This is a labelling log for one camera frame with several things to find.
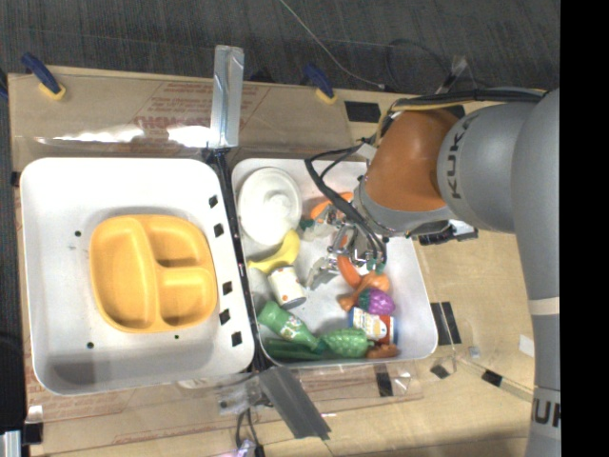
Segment green bottle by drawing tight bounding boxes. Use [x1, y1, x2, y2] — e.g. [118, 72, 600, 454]
[257, 299, 327, 354]

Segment orange sausage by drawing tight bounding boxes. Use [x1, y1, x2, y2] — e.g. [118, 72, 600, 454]
[337, 251, 366, 290]

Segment white plastic tray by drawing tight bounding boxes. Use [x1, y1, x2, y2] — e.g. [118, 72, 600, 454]
[18, 156, 256, 396]
[230, 157, 440, 369]

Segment white can with dots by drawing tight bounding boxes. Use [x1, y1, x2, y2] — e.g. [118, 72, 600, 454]
[266, 265, 308, 310]

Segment dark green beans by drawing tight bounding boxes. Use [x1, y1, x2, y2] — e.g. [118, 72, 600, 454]
[264, 336, 330, 364]

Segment yellow banana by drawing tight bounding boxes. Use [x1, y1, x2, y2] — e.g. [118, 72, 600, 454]
[246, 228, 302, 275]

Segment light green grapes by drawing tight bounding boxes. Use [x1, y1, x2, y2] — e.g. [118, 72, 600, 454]
[320, 327, 375, 361]

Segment brown biscuit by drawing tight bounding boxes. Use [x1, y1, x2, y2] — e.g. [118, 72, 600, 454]
[365, 342, 401, 361]

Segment purple grapes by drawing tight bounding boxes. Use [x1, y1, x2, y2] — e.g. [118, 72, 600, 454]
[357, 288, 397, 317]

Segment clear plastic bottle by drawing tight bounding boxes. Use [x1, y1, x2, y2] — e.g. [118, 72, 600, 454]
[299, 216, 340, 243]

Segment black cylinder on white bracket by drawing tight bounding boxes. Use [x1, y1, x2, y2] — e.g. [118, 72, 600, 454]
[417, 220, 479, 247]

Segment orange carrot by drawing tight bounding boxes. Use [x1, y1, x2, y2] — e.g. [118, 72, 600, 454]
[309, 190, 356, 224]

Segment yellow divided plate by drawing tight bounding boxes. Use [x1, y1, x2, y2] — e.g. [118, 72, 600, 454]
[88, 213, 220, 334]

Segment white can red yellow label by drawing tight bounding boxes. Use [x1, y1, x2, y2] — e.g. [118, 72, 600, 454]
[347, 306, 399, 346]

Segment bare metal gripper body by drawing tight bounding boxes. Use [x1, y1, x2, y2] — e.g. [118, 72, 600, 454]
[328, 224, 387, 269]

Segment brown cardboard board red print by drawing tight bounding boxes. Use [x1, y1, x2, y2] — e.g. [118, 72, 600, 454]
[7, 64, 424, 451]

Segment white bowl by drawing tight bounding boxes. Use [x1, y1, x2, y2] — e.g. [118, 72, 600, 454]
[236, 166, 305, 248]

